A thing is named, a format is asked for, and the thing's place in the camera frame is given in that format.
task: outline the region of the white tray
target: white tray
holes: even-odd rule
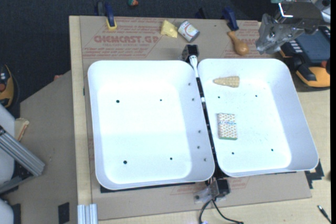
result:
[[[199,63],[216,156],[229,176],[309,170],[318,155],[287,66],[274,59]],[[238,88],[219,77],[239,76]],[[96,176],[107,189],[205,181],[215,164],[195,74],[182,61],[97,61],[88,71]],[[220,140],[217,113],[238,139]]]

